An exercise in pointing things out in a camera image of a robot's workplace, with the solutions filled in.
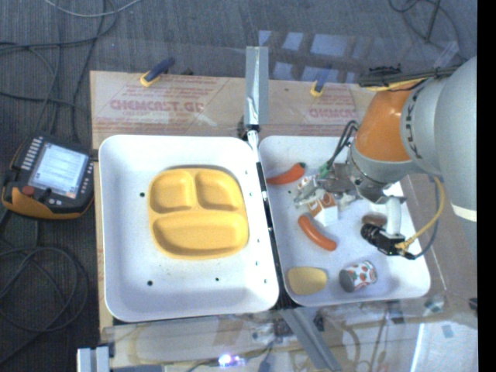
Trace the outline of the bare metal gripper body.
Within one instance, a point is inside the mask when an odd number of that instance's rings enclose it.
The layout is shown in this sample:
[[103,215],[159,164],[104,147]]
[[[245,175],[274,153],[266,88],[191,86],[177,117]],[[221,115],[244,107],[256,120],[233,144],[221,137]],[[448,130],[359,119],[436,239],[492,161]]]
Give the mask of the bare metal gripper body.
[[374,204],[385,204],[389,199],[384,193],[388,184],[370,179],[353,163],[334,163],[325,173],[320,173],[319,184],[327,192],[362,198]]

